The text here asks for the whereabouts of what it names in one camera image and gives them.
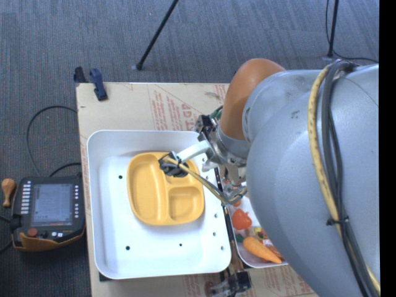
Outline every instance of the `black stand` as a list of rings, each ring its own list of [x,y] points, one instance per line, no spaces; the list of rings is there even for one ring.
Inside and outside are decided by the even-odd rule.
[[[165,26],[166,21],[168,21],[170,15],[172,14],[172,11],[173,11],[174,7],[176,7],[176,5],[177,5],[177,3],[178,3],[178,1],[179,1],[179,0],[174,0],[174,1],[173,1],[171,7],[169,8],[168,12],[166,13],[165,17],[163,18],[163,20],[162,20],[162,22],[161,22],[161,24],[160,24],[160,27],[158,28],[157,32],[155,32],[154,37],[152,38],[150,44],[148,45],[148,47],[147,47],[147,49],[146,49],[146,52],[144,53],[142,59],[136,64],[136,69],[137,69],[138,71],[141,71],[141,70],[142,70],[142,68],[143,68],[143,63],[144,63],[144,61],[145,61],[147,55],[149,55],[149,52],[151,51],[151,49],[152,49],[152,47],[153,47],[155,41],[157,40],[158,36],[160,35],[160,33],[161,33],[161,31],[162,31],[162,28]]]
[[[339,0],[335,0],[335,2],[334,2],[332,33],[330,36],[330,46],[329,46],[329,52],[327,53],[327,57],[333,57],[333,55],[334,55],[333,54],[333,44],[334,44],[335,24],[337,22],[338,1]]]

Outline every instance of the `toy tomato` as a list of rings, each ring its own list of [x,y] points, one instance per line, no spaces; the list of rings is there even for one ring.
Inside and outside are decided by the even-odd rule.
[[[247,214],[248,213],[243,212],[242,209],[236,209],[233,216],[231,217],[233,227],[237,230],[249,228],[252,225],[252,219],[250,219]]]

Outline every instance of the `blue clamp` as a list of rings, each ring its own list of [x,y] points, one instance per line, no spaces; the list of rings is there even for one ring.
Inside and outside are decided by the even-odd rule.
[[[95,84],[95,95],[97,96],[98,100],[107,99],[107,93],[103,86],[103,79],[101,76],[101,72],[97,68],[92,68],[89,72],[89,76],[91,76],[91,81]]]

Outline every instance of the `gray carpet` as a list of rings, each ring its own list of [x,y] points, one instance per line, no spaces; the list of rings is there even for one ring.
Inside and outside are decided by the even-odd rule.
[[[140,61],[173,0],[0,0],[0,179],[36,175],[26,144],[35,113],[75,108],[74,69],[104,82],[228,83],[247,59],[322,69],[331,59],[379,61],[379,0],[180,0]],[[39,174],[80,161],[75,113],[40,113],[28,142]],[[70,166],[59,176],[78,173]],[[0,214],[11,210],[0,207]],[[0,220],[0,247],[10,240]],[[85,238],[55,251],[0,254],[0,296],[90,296]]]

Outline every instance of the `toy carrot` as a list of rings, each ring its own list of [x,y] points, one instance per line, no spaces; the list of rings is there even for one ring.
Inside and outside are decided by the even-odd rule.
[[[281,264],[282,260],[277,257],[267,246],[262,244],[253,236],[248,236],[243,239],[244,248],[251,254],[261,257],[262,259],[269,260],[276,264]]]

